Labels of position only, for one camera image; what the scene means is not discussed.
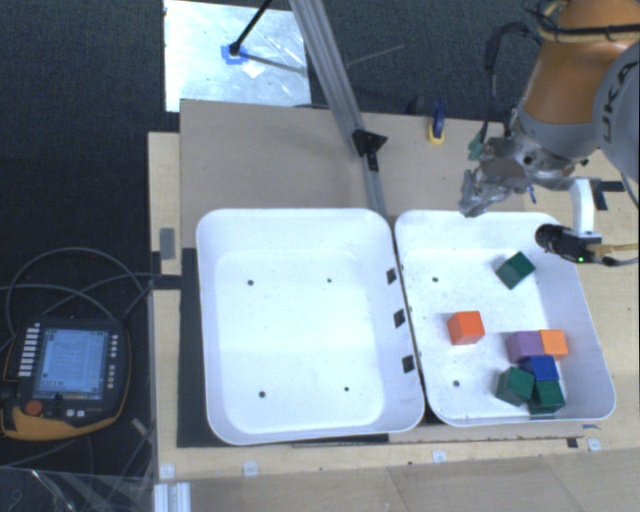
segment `dark green block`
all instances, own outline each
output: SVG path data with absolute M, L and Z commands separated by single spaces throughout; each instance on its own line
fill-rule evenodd
M 531 414 L 553 414 L 564 405 L 564 395 L 557 380 L 536 381 L 529 401 Z
M 496 275 L 509 290 L 512 290 L 535 269 L 533 263 L 524 254 L 518 252 L 498 267 Z
M 533 375 L 512 366 L 500 375 L 496 397 L 512 405 L 522 405 L 531 398 Z

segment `black bracket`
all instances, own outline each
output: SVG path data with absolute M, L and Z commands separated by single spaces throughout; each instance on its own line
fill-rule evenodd
M 621 181 L 602 181 L 598 179 L 590 180 L 591 194 L 596 210 L 608 210 L 607 202 L 604 200 L 604 192 L 624 192 L 624 184 Z
M 369 170 L 378 172 L 378 150 L 387 142 L 388 138 L 384 135 L 377 135 L 375 133 L 367 132 L 358 128 L 351 135 L 353 142 L 356 145 L 358 155 L 367 155 L 367 163 L 369 164 Z

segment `cube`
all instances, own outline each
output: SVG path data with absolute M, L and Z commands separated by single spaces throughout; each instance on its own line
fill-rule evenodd
M 509 290 L 512 290 L 535 269 L 536 267 L 533 266 L 533 263 L 531 263 L 524 254 L 517 252 L 498 267 L 496 275 Z
M 531 373 L 536 381 L 558 380 L 558 369 L 553 356 L 531 356 L 520 363 L 520 369 Z
M 533 386 L 531 400 L 529 400 L 529 412 L 531 414 L 553 414 L 564 405 L 565 401 L 560 388 L 560 381 L 536 381 Z
M 543 356 L 544 348 L 539 331 L 518 331 L 507 338 L 509 361 L 518 364 L 527 357 Z
M 470 345 L 484 336 L 482 317 L 478 311 L 459 311 L 447 320 L 452 345 Z
M 512 405 L 522 405 L 531 399 L 534 383 L 533 375 L 512 366 L 500 375 L 496 397 Z
M 543 329 L 540 331 L 540 339 L 544 353 L 553 356 L 556 360 L 569 353 L 567 339 L 564 336 L 564 331 L 560 329 Z

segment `purple cube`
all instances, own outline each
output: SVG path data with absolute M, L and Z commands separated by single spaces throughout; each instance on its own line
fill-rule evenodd
M 531 356 L 543 356 L 544 348 L 538 331 L 518 331 L 507 338 L 509 361 L 518 364 Z

